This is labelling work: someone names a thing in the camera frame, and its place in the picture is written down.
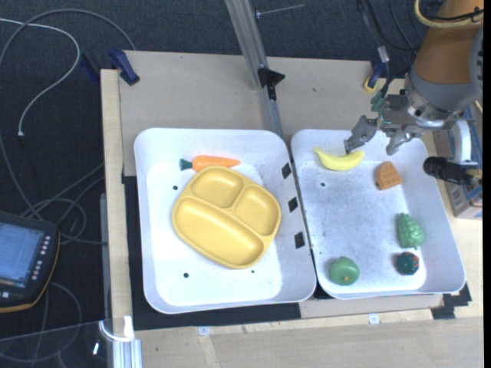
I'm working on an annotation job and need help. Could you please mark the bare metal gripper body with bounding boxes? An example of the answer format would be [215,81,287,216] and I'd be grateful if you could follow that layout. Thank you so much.
[377,89,458,135]

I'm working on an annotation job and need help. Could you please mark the yellow banana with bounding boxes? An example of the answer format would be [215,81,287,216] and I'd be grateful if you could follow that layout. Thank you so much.
[313,146,366,172]

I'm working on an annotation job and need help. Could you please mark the orange waffle biscuit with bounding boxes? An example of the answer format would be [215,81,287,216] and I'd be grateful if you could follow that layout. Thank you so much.
[374,161,404,191]

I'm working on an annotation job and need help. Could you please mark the white plastic tray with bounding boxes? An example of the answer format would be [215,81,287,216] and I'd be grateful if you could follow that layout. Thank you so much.
[133,127,318,315]
[290,128,467,301]

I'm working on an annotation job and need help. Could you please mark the green grapes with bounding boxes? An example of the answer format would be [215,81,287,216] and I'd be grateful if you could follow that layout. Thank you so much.
[396,212,426,250]

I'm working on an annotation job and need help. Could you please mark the dark green and red ball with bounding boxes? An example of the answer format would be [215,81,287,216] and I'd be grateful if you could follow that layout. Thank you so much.
[395,251,420,276]

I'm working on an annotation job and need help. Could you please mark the green apple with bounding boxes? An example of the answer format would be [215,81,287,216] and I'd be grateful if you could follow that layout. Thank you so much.
[328,256,361,286]

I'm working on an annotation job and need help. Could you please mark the orange carrot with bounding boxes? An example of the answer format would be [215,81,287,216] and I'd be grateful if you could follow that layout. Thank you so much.
[179,155,242,173]

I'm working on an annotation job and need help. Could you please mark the brown cardboard board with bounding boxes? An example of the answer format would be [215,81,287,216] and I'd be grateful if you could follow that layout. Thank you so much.
[117,50,446,320]

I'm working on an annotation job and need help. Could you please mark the yellow divided plate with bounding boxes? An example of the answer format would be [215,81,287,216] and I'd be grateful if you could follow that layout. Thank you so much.
[171,166,283,271]

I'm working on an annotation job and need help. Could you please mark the black cylinder on white bracket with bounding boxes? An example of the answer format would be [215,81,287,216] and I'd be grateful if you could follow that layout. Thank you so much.
[422,119,481,186]

